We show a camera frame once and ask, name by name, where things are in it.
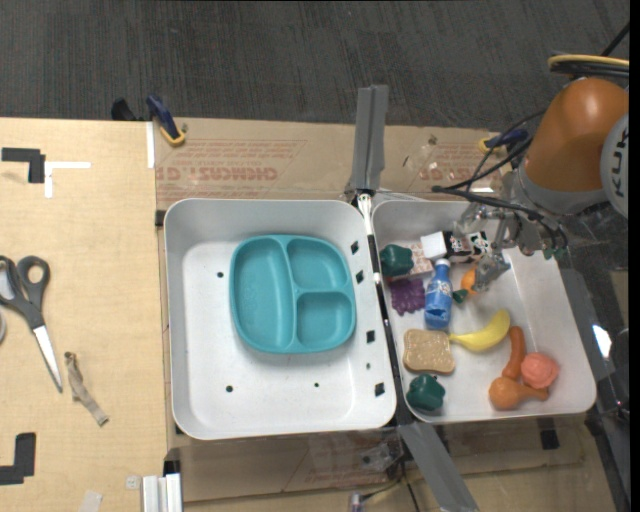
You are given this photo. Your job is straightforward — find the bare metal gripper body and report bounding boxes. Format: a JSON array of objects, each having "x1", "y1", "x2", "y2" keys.
[{"x1": 498, "y1": 198, "x2": 570, "y2": 258}]

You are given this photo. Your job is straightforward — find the orange carrot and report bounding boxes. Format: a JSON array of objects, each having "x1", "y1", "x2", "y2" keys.
[{"x1": 451, "y1": 266, "x2": 484, "y2": 304}]

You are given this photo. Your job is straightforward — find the black and white milk carton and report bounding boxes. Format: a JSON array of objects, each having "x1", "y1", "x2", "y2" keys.
[{"x1": 444, "y1": 230, "x2": 490, "y2": 265}]

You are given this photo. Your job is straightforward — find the white cube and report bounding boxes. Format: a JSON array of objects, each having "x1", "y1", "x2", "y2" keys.
[{"x1": 419, "y1": 230, "x2": 448, "y2": 262}]

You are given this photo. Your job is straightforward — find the blue bottle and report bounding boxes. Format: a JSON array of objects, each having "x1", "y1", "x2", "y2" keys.
[{"x1": 423, "y1": 257, "x2": 455, "y2": 332}]

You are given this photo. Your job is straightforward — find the white plastic tray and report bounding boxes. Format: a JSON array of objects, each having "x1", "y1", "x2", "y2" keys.
[
  {"x1": 370, "y1": 198, "x2": 598, "y2": 426},
  {"x1": 163, "y1": 198, "x2": 399, "y2": 442}
]

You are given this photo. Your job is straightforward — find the yellow banana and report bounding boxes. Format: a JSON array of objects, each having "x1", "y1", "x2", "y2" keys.
[{"x1": 447, "y1": 308, "x2": 513, "y2": 354}]

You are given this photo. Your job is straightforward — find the pink carton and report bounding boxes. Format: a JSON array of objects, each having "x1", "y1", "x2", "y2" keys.
[{"x1": 394, "y1": 241, "x2": 436, "y2": 282}]

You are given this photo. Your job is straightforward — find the green toy pepper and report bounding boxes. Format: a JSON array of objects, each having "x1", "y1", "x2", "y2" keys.
[
  {"x1": 405, "y1": 372, "x2": 447, "y2": 414},
  {"x1": 379, "y1": 243, "x2": 416, "y2": 279}
]

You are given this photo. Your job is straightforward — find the orange sausage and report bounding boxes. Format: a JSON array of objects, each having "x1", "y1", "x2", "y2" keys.
[{"x1": 501, "y1": 325, "x2": 528, "y2": 382}]

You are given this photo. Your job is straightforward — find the purple grapes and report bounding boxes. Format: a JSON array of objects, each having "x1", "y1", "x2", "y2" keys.
[{"x1": 389, "y1": 277, "x2": 428, "y2": 317}]

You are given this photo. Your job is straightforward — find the tan bread slice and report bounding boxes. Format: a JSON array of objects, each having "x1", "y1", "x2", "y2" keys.
[{"x1": 401, "y1": 328, "x2": 457, "y2": 377}]

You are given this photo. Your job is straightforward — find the pink ice cream scoop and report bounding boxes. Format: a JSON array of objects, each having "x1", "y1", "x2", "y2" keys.
[{"x1": 520, "y1": 351, "x2": 560, "y2": 391}]

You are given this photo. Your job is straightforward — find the orange chicken drumstick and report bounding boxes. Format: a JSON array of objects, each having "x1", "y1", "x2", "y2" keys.
[{"x1": 487, "y1": 375, "x2": 550, "y2": 413}]

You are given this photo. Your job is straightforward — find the teal divided plate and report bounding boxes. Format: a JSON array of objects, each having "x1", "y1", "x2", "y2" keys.
[{"x1": 228, "y1": 233, "x2": 358, "y2": 357}]

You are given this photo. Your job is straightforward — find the brown cardboard board red print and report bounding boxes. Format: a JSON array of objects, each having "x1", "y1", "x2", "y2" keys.
[{"x1": 152, "y1": 117, "x2": 604, "y2": 504}]

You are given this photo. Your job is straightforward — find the grey crumpled strip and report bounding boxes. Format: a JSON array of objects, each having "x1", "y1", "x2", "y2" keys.
[{"x1": 63, "y1": 351, "x2": 111, "y2": 428}]

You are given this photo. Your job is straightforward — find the grey handled scissors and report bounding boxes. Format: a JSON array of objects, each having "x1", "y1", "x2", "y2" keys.
[{"x1": 0, "y1": 255, "x2": 65, "y2": 395}]

